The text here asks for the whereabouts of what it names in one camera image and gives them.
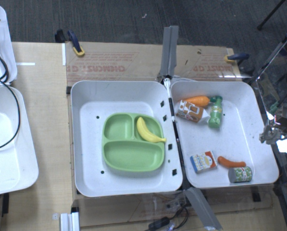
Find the white container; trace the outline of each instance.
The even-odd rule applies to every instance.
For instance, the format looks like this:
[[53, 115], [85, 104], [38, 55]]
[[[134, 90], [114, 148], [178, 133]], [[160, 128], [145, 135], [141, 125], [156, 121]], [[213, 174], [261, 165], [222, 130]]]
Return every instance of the white container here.
[[[264, 125], [252, 88], [243, 82], [179, 81], [171, 86], [176, 105], [183, 98], [197, 95], [223, 97], [224, 117], [220, 129], [207, 123], [196, 124], [175, 117], [188, 181], [197, 188], [217, 188], [273, 183], [279, 171], [269, 145], [261, 144], [259, 134]], [[180, 158], [172, 125], [168, 94], [154, 81], [80, 81], [71, 90], [75, 184], [85, 196], [157, 193], [177, 190], [182, 183]], [[129, 173], [112, 170], [101, 154], [104, 121], [114, 113], [142, 113], [156, 118], [162, 128], [165, 160], [153, 172]], [[240, 159], [253, 170], [251, 182], [232, 184], [228, 169], [195, 173], [190, 156], [214, 151], [216, 156]]]
[[[5, 10], [0, 7], [0, 56], [6, 62], [10, 77], [7, 85], [16, 79], [17, 69]], [[0, 76], [4, 69], [0, 63]], [[0, 194], [30, 187], [38, 177], [38, 166], [21, 93], [10, 87], [17, 97], [21, 124], [17, 136], [0, 148]], [[18, 109], [11, 92], [0, 84], [0, 145], [15, 134], [18, 125]]]

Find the gray carpet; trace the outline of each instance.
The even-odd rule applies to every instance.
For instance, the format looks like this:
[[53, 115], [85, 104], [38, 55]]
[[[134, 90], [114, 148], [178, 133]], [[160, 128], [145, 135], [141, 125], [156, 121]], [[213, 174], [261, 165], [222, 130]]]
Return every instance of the gray carpet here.
[[179, 26], [178, 44], [245, 52], [242, 68], [259, 69], [287, 33], [287, 0], [0, 0], [12, 41], [54, 42], [61, 28], [80, 41], [162, 44], [163, 28]]

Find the green plate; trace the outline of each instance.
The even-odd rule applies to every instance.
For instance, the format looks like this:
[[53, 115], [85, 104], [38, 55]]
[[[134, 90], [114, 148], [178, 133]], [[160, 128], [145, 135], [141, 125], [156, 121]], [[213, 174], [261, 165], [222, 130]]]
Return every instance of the green plate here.
[[143, 117], [148, 129], [163, 138], [162, 127], [151, 116], [116, 113], [108, 117], [102, 133], [102, 155], [107, 165], [130, 172], [158, 169], [164, 160], [164, 143], [145, 141], [137, 131], [137, 119]]

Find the table surface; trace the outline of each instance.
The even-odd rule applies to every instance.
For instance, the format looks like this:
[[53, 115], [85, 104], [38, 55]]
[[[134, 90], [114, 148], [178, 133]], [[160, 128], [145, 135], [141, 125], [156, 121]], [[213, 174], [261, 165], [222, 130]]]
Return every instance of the table surface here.
[[[23, 95], [37, 155], [39, 177], [24, 190], [11, 192], [9, 213], [1, 231], [57, 231], [61, 213], [70, 213], [73, 185], [70, 152], [66, 66], [62, 44], [13, 42], [17, 80], [12, 86]], [[280, 203], [270, 191], [268, 207], [221, 212], [216, 215], [226, 231], [286, 231]], [[86, 227], [82, 230], [145, 230], [146, 223]], [[181, 230], [205, 230], [197, 216]]]

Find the blue clamp handle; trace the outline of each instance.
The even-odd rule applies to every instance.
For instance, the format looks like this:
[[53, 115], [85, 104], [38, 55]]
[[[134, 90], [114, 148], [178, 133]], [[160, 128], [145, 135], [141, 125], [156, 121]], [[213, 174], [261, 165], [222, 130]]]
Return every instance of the blue clamp handle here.
[[249, 54], [240, 53], [228, 56], [227, 58], [228, 60], [247, 60], [249, 57], [250, 57]]
[[75, 49], [76, 49], [78, 52], [81, 52], [81, 49], [80, 49], [80, 45], [79, 45], [77, 36], [76, 36], [76, 34], [73, 32], [73, 30], [69, 29], [69, 30], [67, 31], [67, 35], [70, 37], [70, 40], [73, 42], [73, 46], [75, 47]]

